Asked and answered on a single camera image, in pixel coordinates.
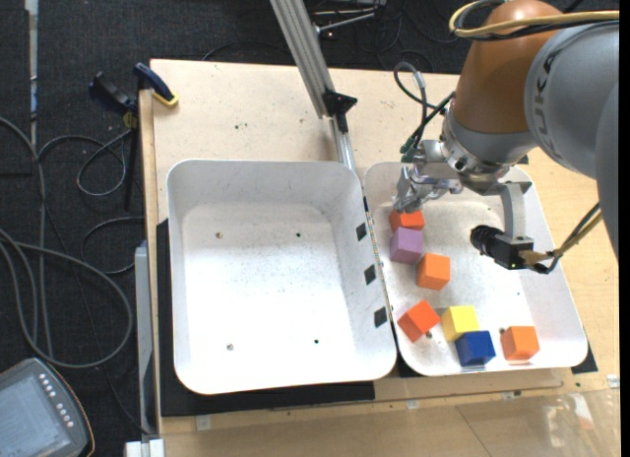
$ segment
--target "yellow cube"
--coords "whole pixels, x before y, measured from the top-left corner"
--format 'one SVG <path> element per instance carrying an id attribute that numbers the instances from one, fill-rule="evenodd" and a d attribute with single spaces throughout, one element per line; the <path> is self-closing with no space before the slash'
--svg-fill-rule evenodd
<path id="1" fill-rule="evenodd" d="M 447 342 L 454 342 L 469 331 L 478 331 L 479 323 L 476 320 L 474 306 L 449 306 L 442 314 L 442 328 Z"/>

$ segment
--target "black carpet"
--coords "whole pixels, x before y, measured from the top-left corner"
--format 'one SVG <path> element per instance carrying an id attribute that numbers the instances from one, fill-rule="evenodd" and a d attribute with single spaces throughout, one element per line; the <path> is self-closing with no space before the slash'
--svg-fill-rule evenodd
<path id="1" fill-rule="evenodd" d="M 0 12 L 0 115 L 11 117 L 28 132 L 28 18 L 21 10 L 23 0 L 6 1 L 4 7 L 11 11 Z M 472 1 L 390 0 L 378 21 L 341 27 L 327 35 L 322 41 L 324 55 L 331 67 L 391 70 L 406 59 L 425 72 L 458 73 L 469 44 L 452 40 L 447 23 L 456 9 Z M 575 0 L 543 1 L 564 10 Z M 307 2 L 307 7 L 311 12 L 348 8 L 313 0 Z M 578 9 L 618 7 L 619 0 L 585 0 Z M 334 18 L 327 16 L 316 21 L 325 25 L 336 21 Z M 98 71 L 133 94 L 133 66 L 139 61 L 148 63 L 151 58 L 292 62 L 268 0 L 39 0 L 38 35 L 39 149 L 60 136 L 106 142 L 124 132 L 120 117 L 103 112 L 88 95 L 88 83 Z M 0 172 L 14 173 L 0 176 L 0 228 L 18 240 L 37 242 L 37 180 L 29 154 L 7 130 L 0 128 L 0 134 Z M 124 144 L 125 152 L 122 143 L 112 146 L 118 157 L 129 152 L 128 138 Z M 123 210 L 122 187 L 96 196 L 114 188 L 121 176 L 122 165 L 113 155 L 98 158 L 83 176 L 82 182 L 92 195 L 77 186 L 82 165 L 97 147 L 86 139 L 63 139 L 50 146 L 42 159 L 52 217 L 46 225 L 46 245 L 57 250 L 66 248 L 78 257 L 84 238 L 97 225 L 142 215 L 138 187 L 134 188 L 130 211 Z M 133 261 L 134 250 L 142 239 L 140 223 L 120 223 L 91 236 L 84 245 L 84 254 L 98 268 L 117 271 Z M 111 290 L 81 272 L 85 304 L 69 265 L 48 260 L 46 274 L 55 356 L 68 361 L 97 359 L 87 308 L 101 352 L 113 350 L 122 337 L 125 317 Z M 112 278 L 133 303 L 133 271 Z M 0 336 L 0 370 L 4 370 L 31 356 L 32 351 L 22 339 L 15 298 L 1 258 L 0 322 L 4 330 Z M 132 338 L 123 352 L 107 364 L 106 372 L 137 421 L 136 368 Z M 96 455 L 122 455 L 125 441 L 138 440 L 141 435 L 116 403 L 103 368 L 62 372 L 77 391 L 94 426 Z"/>

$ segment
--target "white tray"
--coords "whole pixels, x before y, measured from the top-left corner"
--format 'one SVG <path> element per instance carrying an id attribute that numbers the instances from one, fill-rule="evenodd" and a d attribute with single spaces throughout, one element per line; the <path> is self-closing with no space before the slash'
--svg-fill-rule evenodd
<path id="1" fill-rule="evenodd" d="M 356 174 L 334 162 L 189 160 L 166 185 L 174 367 L 188 389 L 389 373 L 396 344 Z"/>
<path id="2" fill-rule="evenodd" d="M 451 375 L 474 371 L 501 371 L 525 368 L 573 366 L 588 351 L 580 317 L 559 263 L 549 275 L 530 270 L 508 271 L 471 245 L 471 229 L 489 225 L 501 230 L 503 209 L 499 197 L 481 197 L 468 189 L 462 194 L 446 194 L 423 207 L 424 251 L 451 258 L 451 281 L 442 291 L 423 289 L 415 283 L 415 268 L 389 260 L 392 210 L 401 163 L 378 163 L 367 170 L 364 190 L 374 223 L 383 277 L 396 321 L 411 306 L 426 299 L 441 314 L 452 305 L 473 305 L 480 330 L 490 332 L 496 357 L 482 368 L 462 368 L 454 343 L 444 338 L 442 325 L 431 330 L 432 337 L 413 343 L 395 324 L 398 347 L 405 362 L 416 372 Z M 530 181 L 519 168 L 505 180 Z M 535 240 L 535 250 L 553 248 L 552 239 L 532 186 L 525 193 L 527 235 Z M 540 351 L 527 363 L 506 361 L 500 330 L 511 325 L 534 325 Z"/>

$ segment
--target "wooden board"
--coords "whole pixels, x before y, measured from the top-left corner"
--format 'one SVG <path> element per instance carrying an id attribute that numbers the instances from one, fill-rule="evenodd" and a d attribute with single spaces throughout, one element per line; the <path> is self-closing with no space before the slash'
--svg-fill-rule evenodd
<path id="1" fill-rule="evenodd" d="M 167 217 L 165 179 L 175 163 L 185 159 L 324 161 L 336 160 L 337 155 L 330 125 L 316 116 L 294 67 L 154 60 L 152 68 L 180 97 L 174 109 L 163 107 L 146 93 L 140 101 L 153 316 L 157 321 L 154 231 Z M 404 95 L 390 72 L 332 69 L 331 75 L 340 93 L 358 99 L 347 118 L 359 177 L 374 163 L 397 161 L 401 143 L 419 121 L 419 105 Z M 409 75 L 403 77 L 413 88 Z M 429 102 L 435 104 L 455 89 L 457 79 L 426 74 Z M 437 138 L 440 128 L 441 118 L 437 117 L 425 137 Z M 597 186 L 552 162 L 540 150 L 530 153 L 525 170 L 536 185 L 551 235 L 560 244 L 598 200 Z M 333 428 L 334 417 L 340 414 L 356 414 L 357 410 L 370 414 L 378 407 L 400 406 L 406 400 L 422 399 L 422 406 L 458 406 L 497 401 L 502 392 L 514 390 L 539 396 L 550 391 L 566 394 L 607 389 L 606 376 L 620 374 L 619 280 L 604 226 L 569 251 L 562 265 L 594 351 L 597 372 L 573 375 L 567 368 L 484 373 L 474 378 L 400 378 L 393 373 L 376 382 L 376 403 L 330 407 L 331 413 L 324 418 L 329 418 Z M 154 329 L 156 341 L 157 326 Z M 308 412 L 317 418 L 321 410 Z M 276 412 L 223 414 L 213 419 L 226 427 L 239 426 L 243 418 L 273 424 L 276 419 L 270 413 Z M 158 418 L 159 432 L 164 435 L 188 432 L 195 426 L 194 418 Z"/>

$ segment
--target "black mat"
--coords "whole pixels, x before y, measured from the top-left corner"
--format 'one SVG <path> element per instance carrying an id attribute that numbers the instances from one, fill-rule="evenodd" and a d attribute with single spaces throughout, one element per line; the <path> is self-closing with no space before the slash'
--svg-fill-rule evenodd
<path id="1" fill-rule="evenodd" d="M 0 10 L 0 115 L 31 135 L 29 13 Z M 28 149 L 0 126 L 0 175 L 29 174 Z"/>

